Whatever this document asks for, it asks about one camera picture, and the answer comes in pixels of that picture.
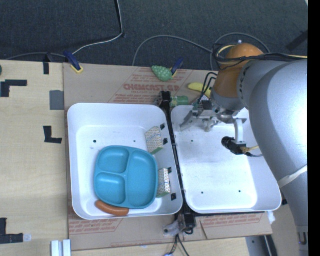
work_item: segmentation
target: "orange object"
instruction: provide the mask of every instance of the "orange object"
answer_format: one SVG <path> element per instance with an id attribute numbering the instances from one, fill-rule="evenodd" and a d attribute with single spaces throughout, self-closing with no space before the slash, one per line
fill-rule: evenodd
<path id="1" fill-rule="evenodd" d="M 107 214 L 116 216 L 126 216 L 129 213 L 129 208 L 112 206 L 100 200 L 95 202 L 95 206 Z"/>
<path id="2" fill-rule="evenodd" d="M 226 59 L 236 59 L 241 57 L 259 56 L 264 54 L 259 48 L 249 43 L 241 43 L 232 47 L 226 55 Z M 219 71 L 216 81 L 214 83 L 214 91 L 222 97 L 238 98 L 237 94 L 237 80 L 239 74 L 245 64 L 249 60 L 225 62 L 221 65 L 221 71 Z"/>

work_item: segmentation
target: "blue plate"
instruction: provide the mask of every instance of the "blue plate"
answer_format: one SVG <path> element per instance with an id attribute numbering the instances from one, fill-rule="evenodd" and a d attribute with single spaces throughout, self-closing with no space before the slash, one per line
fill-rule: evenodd
<path id="1" fill-rule="evenodd" d="M 107 146 L 95 162 L 94 191 L 106 204 L 130 209 L 151 205 L 158 190 L 158 165 L 149 152 Z"/>

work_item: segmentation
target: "white tray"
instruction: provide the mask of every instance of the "white tray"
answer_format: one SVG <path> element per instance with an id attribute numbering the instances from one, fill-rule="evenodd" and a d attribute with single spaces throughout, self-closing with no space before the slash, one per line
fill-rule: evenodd
<path id="1" fill-rule="evenodd" d="M 201 120 L 180 131 L 180 124 L 192 106 L 177 106 L 171 119 L 186 202 L 200 214 L 273 211 L 280 207 L 281 193 L 264 157 L 235 155 L 221 141 L 235 137 L 233 124 L 220 123 L 205 132 Z M 242 110 L 237 118 L 247 118 L 244 140 L 254 147 L 249 113 Z"/>
<path id="2" fill-rule="evenodd" d="M 130 209 L 129 217 L 172 215 L 177 213 L 183 198 L 179 184 L 168 124 L 164 112 L 153 105 L 78 103 L 67 113 L 73 209 L 87 220 L 116 218 L 95 207 L 95 162 L 100 150 L 107 146 L 127 146 L 147 151 L 145 133 L 160 127 L 164 148 L 154 155 L 158 168 L 172 168 L 169 175 L 171 194 L 156 198 L 144 209 Z"/>

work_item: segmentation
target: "blue clamp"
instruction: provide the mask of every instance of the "blue clamp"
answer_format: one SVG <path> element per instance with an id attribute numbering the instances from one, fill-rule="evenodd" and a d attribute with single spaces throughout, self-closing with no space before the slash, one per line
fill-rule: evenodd
<path id="1" fill-rule="evenodd" d="M 172 75 L 174 75 L 177 72 L 177 70 L 183 66 L 183 64 L 184 64 L 184 58 L 181 57 L 177 60 L 177 62 L 172 67 L 171 69 Z"/>
<path id="2" fill-rule="evenodd" d="M 77 61 L 76 57 L 69 51 L 64 51 L 63 55 L 68 59 L 71 63 L 71 68 L 78 74 L 80 74 L 84 68 L 80 66 L 79 62 Z"/>

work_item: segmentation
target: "dark background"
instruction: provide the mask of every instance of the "dark background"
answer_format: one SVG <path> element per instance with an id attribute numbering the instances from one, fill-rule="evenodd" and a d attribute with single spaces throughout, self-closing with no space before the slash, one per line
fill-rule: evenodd
<path id="1" fill-rule="evenodd" d="M 273 53 L 308 55 L 308 5 L 305 0 L 119 0 L 125 35 L 84 48 L 81 63 L 131 66 L 141 43 L 158 35 L 177 36 L 212 49 L 229 33 L 245 33 L 261 40 Z M 63 54 L 109 40 L 120 33 L 115 0 L 0 0 L 0 59 L 32 52 Z M 266 50 L 255 40 L 228 36 Z M 210 70 L 210 54 L 173 38 L 144 44 L 135 66 L 171 67 L 184 58 L 184 69 Z M 44 55 L 15 58 L 43 61 Z M 55 56 L 56 62 L 65 59 Z"/>

